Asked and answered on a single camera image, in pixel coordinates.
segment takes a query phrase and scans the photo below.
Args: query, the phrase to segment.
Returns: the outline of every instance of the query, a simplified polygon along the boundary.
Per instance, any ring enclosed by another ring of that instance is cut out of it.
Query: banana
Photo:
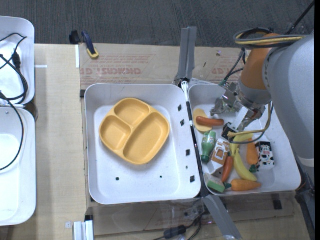
[[[233,142],[244,142],[249,140],[253,136],[254,136],[253,133],[245,133],[245,134],[237,135],[234,137]],[[230,143],[230,151],[231,151],[232,157],[235,157],[238,147],[239,147],[239,144]]]
[[[253,181],[256,182],[258,179],[254,176],[244,165],[242,162],[241,156],[239,154],[239,148],[236,149],[235,156],[234,156],[234,169],[239,177],[243,180]]]

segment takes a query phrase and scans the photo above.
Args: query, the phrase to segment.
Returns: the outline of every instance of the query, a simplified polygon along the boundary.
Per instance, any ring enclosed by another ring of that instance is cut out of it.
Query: toy bottle
[[[202,138],[202,155],[201,160],[204,163],[209,161],[210,154],[216,145],[216,132],[213,130],[206,131]]]

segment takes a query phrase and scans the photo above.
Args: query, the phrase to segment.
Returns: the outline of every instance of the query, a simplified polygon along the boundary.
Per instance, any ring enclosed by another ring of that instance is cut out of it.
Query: red pepper
[[[227,181],[233,167],[234,167],[234,158],[231,155],[228,155],[223,165],[223,172],[222,172],[222,178],[221,178],[222,182]]]

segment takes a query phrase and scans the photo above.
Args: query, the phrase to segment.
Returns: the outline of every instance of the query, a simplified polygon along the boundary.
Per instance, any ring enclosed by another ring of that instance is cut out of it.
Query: orange carrot
[[[221,178],[222,182],[227,181],[233,167],[234,167],[234,158],[231,155],[228,155],[223,165],[223,172],[222,172],[222,178]]]
[[[253,166],[258,163],[259,160],[259,154],[256,148],[256,145],[254,142],[247,144],[247,151],[246,151],[246,161],[249,165]]]
[[[214,118],[206,118],[203,116],[197,116],[195,121],[202,126],[224,126],[225,120],[223,119],[214,119]]]
[[[231,181],[231,189],[233,191],[248,191],[261,187],[260,182],[235,178]]]

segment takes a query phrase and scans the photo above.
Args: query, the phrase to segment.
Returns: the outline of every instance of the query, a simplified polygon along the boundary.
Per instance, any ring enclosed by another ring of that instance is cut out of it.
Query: wooden table
[[[80,70],[74,45],[35,45],[37,204],[25,223],[10,226],[8,240],[72,240],[72,224],[87,210]],[[292,198],[291,216],[236,222],[243,239],[307,240],[302,210]],[[150,240],[161,231],[100,236],[97,239]],[[196,239],[223,240],[215,224]]]

